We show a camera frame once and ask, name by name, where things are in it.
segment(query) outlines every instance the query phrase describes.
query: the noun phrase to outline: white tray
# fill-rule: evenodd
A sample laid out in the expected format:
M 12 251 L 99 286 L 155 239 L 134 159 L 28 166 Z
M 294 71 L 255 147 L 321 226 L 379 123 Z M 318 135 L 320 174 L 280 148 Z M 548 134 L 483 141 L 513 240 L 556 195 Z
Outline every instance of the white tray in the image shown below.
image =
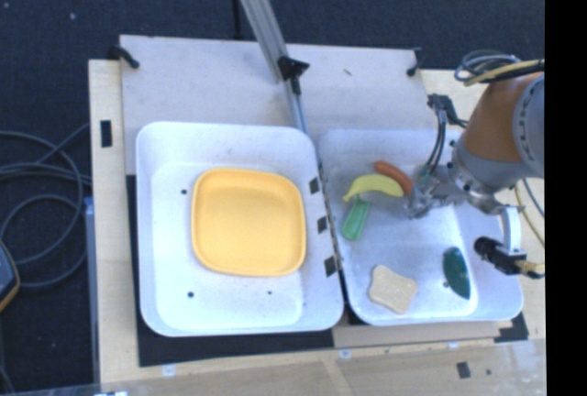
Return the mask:
M 220 336 L 317 331 L 342 315 L 338 274 L 318 179 L 316 150 L 290 127 L 156 122 L 138 134 L 138 269 L 145 322 L 165 336 Z M 214 167 L 279 173 L 293 181 L 305 205 L 307 252 L 302 267 L 276 278 L 213 272 L 192 250 L 194 182 Z
M 447 143 L 451 136 L 458 134 L 448 133 Z M 336 129 L 319 141 L 349 304 L 370 325 L 500 321 L 515 317 L 522 308 L 518 279 L 497 271 L 473 250 L 480 236 L 501 238 L 499 217 L 482 214 L 467 203 L 433 209 L 424 218 L 410 220 L 404 212 L 405 200 L 370 193 L 366 196 L 371 208 L 361 237 L 349 241 L 340 234 L 352 204 L 343 202 L 342 196 L 352 180 L 375 172 L 376 160 L 386 160 L 411 175 L 427 160 L 435 138 L 430 130 Z M 450 150 L 445 147 L 443 162 L 449 160 Z M 469 300 L 445 284 L 442 256 L 451 247 L 459 248 L 467 263 Z M 395 313 L 369 298 L 371 271 L 380 264 L 418 283 L 406 313 Z

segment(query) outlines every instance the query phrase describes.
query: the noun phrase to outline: yellow plate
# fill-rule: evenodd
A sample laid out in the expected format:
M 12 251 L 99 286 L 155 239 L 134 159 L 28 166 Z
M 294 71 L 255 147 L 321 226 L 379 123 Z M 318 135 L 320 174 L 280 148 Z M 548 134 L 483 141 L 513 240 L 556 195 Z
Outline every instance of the yellow plate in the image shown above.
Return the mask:
M 270 277 L 297 270 L 305 258 L 302 195 L 278 174 L 214 168 L 195 183 L 192 245 L 209 269 Z

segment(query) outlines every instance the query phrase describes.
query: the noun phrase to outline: toy kitchen sink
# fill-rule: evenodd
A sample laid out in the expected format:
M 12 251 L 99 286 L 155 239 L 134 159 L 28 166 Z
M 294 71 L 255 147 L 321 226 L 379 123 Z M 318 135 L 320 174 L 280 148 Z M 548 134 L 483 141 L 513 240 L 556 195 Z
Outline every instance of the toy kitchen sink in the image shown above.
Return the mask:
M 477 237 L 501 235 L 496 216 L 461 204 L 409 219 L 404 199 L 370 192 L 360 237 L 341 234 L 351 208 L 343 196 L 355 178 L 373 172 L 376 160 L 412 173 L 434 144 L 424 87 L 405 74 L 412 51 L 291 46 L 296 57 L 313 62 L 304 81 L 306 134 L 289 126 L 282 87 L 268 82 L 255 43 L 124 36 L 121 45 L 141 64 L 122 65 L 123 110 L 126 169 L 137 183 L 140 310 L 153 331 L 319 331 L 337 325 L 345 304 L 372 326 L 503 321 L 519 313 L 517 278 L 473 251 Z M 305 250 L 292 253 L 297 256 L 291 269 L 231 273 L 198 256 L 197 185 L 214 170 L 249 171 L 253 178 L 265 173 L 295 187 L 302 213 L 294 206 L 297 197 L 275 193 L 277 188 L 259 191 L 246 180 L 215 187 L 227 206 L 216 209 L 218 223 L 235 220 L 223 230 L 231 236 L 266 227 L 267 236 L 280 237 L 293 229 L 293 241 L 303 241 Z M 255 200 L 245 214 L 248 207 L 233 202 L 243 195 Z M 287 221 L 275 224 L 275 218 Z M 213 248 L 221 248 L 224 240 L 216 242 Z M 253 246 L 259 254 L 247 251 L 247 261 L 262 263 L 268 245 Z M 469 273 L 467 298 L 447 285 L 443 272 L 443 255 L 452 248 Z M 370 296 L 378 266 L 415 284 L 405 310 Z

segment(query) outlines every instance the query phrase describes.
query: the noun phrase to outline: dark background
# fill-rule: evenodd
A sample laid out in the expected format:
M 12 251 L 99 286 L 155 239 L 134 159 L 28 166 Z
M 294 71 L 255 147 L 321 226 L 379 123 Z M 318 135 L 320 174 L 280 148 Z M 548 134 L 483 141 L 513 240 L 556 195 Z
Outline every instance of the dark background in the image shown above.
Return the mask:
M 454 69 L 476 49 L 544 57 L 546 0 L 275 0 L 287 42 L 422 48 L 426 68 Z M 245 26 L 246 39 L 252 39 Z M 57 143 L 88 122 L 87 62 L 120 34 L 232 39 L 230 0 L 0 0 L 0 130 Z M 67 151 L 91 173 L 86 132 Z M 0 164 L 35 160 L 35 144 L 0 138 Z M 0 221 L 38 192 L 72 195 L 41 179 L 0 182 Z M 45 248 L 70 221 L 64 204 L 40 203 L 2 238 L 20 258 Z M 59 253 L 23 270 L 39 280 L 68 269 L 83 250 L 79 222 Z M 22 291 L 2 316 L 2 353 L 18 391 L 92 380 L 87 269 L 41 292 Z

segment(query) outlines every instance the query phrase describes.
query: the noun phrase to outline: toy banana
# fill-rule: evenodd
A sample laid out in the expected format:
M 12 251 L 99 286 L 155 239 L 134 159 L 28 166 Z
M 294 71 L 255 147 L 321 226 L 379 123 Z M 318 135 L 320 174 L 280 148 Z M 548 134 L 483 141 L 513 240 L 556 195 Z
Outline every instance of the toy banana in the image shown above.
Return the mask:
M 368 191 L 379 191 L 393 197 L 402 197 L 404 190 L 399 182 L 382 174 L 363 174 L 356 178 L 351 184 L 349 191 L 342 200 L 348 202 L 355 195 Z

